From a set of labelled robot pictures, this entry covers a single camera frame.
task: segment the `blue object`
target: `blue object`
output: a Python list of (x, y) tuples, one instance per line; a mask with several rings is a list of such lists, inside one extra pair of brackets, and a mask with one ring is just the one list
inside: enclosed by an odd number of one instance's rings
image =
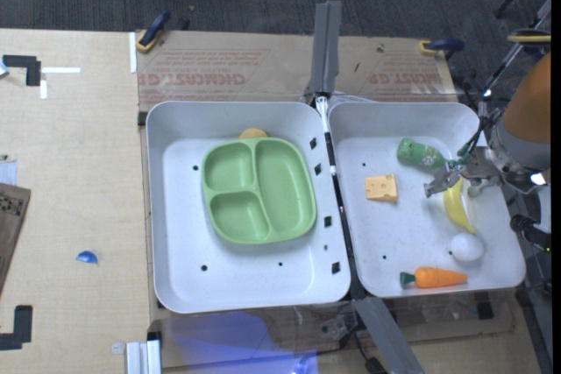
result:
[(148, 29), (144, 33), (144, 36), (139, 41), (140, 45), (146, 47), (148, 44), (150, 44), (152, 39), (156, 37), (156, 33), (164, 28), (164, 25), (166, 24), (166, 22), (169, 20), (170, 17), (171, 17), (171, 13), (169, 11), (164, 11), (157, 18), (155, 18), (154, 21), (152, 22), (152, 25), (148, 27)]
[(423, 47), (427, 50), (444, 50), (448, 52), (459, 52), (464, 50), (465, 43), (459, 39), (437, 39), (426, 42)]
[(296, 363), (295, 367), (292, 369), (291, 374), (308, 374), (308, 373), (309, 373), (308, 358), (306, 356), (303, 356), (298, 360), (298, 363)]
[(97, 256), (91, 251), (82, 251), (76, 256), (76, 260), (87, 264), (97, 264)]

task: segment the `white tape mark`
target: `white tape mark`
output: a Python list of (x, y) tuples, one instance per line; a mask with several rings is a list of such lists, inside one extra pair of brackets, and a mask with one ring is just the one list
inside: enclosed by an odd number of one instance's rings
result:
[(135, 32), (129, 33), (129, 52), (131, 53), (131, 74), (137, 72), (137, 35)]
[(4, 74), (9, 74), (9, 73), (10, 73), (10, 71), (8, 70), (8, 68), (6, 67), (4, 62), (2, 60), (0, 60), (0, 76), (2, 76)]
[(39, 94), (41, 95), (41, 100), (46, 99), (46, 80), (41, 80), (39, 87)]
[(80, 74), (81, 67), (43, 67), (41, 69), (43, 74)]

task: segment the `yellow banana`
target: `yellow banana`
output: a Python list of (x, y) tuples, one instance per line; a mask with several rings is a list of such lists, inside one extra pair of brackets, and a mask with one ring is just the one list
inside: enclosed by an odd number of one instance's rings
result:
[(470, 224), (461, 198), (462, 178), (452, 187), (444, 191), (444, 208), (448, 217), (456, 224), (465, 228), (470, 234), (475, 233), (475, 228)]

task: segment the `toy sink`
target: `toy sink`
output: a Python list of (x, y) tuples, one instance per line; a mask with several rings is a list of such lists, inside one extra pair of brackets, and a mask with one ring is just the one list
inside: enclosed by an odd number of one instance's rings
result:
[(212, 148), (202, 187), (215, 230), (234, 243), (272, 243), (305, 234), (316, 199), (298, 149), (278, 138), (246, 138)]
[[(151, 109), (153, 275), (164, 307), (202, 313), (332, 303), (348, 293), (352, 275), (382, 298), (523, 281), (525, 261), (500, 187), (466, 204), (485, 254), (461, 262), (450, 248), (461, 229), (442, 195), (425, 196), (432, 175), (396, 158), (404, 137), (453, 157), (477, 130), (473, 111), (453, 102), (341, 102), (327, 123), (333, 158), (322, 118), (304, 103), (163, 102)], [(269, 138), (239, 139), (249, 128)], [(368, 200), (364, 179), (387, 174), (397, 201)], [(403, 288), (400, 272), (423, 265), (464, 272), (468, 281)]]

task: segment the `blue clamp handle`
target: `blue clamp handle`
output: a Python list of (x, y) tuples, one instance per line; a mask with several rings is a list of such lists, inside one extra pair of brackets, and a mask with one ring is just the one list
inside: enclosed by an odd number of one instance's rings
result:
[(156, 37), (156, 33), (159, 32), (164, 28), (164, 25), (171, 17), (171, 13), (169, 11), (164, 11), (161, 13), (157, 18), (154, 19), (152, 25), (148, 27), (144, 36), (139, 41), (140, 45), (146, 47), (150, 42)]
[(448, 52), (459, 52), (464, 50), (465, 43), (459, 39), (437, 39), (423, 43), (426, 50), (444, 50)]

